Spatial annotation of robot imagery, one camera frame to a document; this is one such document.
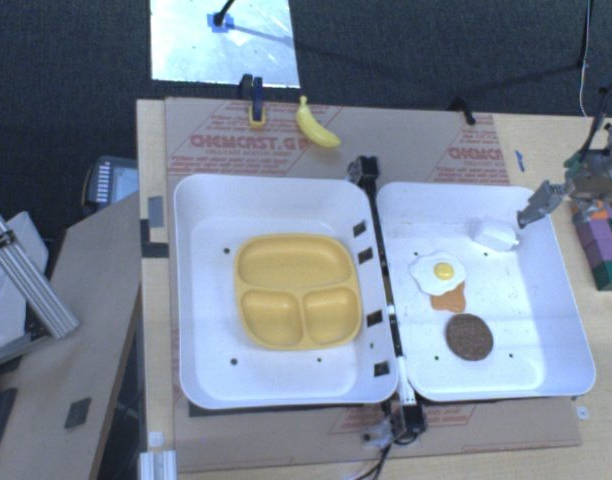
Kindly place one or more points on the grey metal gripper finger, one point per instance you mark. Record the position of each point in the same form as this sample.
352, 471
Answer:
542, 202

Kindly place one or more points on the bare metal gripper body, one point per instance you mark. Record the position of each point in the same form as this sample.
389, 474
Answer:
601, 175

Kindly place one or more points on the white small carton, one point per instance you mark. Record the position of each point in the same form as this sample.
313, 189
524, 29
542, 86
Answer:
493, 234

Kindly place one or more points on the multicoloured cube block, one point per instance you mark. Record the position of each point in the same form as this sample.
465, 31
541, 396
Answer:
603, 248

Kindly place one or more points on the white plastic tray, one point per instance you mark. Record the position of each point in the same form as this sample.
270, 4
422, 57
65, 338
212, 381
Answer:
536, 318
206, 318

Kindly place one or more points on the white and yellow fried egg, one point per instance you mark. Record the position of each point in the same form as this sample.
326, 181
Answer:
436, 273

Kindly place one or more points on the orange flat slice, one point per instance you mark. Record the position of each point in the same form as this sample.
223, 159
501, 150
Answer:
451, 302

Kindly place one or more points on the brown cardboard board red print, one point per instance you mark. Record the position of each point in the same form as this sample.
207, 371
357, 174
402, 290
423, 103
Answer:
401, 143

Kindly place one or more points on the brown round patty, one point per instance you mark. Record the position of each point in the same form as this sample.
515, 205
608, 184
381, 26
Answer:
469, 338

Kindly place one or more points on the thin black and white rod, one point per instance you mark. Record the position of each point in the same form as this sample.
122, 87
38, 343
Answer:
384, 268

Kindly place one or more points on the yellow banana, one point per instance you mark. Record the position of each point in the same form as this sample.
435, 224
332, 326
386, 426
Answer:
313, 128

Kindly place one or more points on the yellow divided plate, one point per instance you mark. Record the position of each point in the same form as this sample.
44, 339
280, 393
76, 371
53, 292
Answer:
296, 268

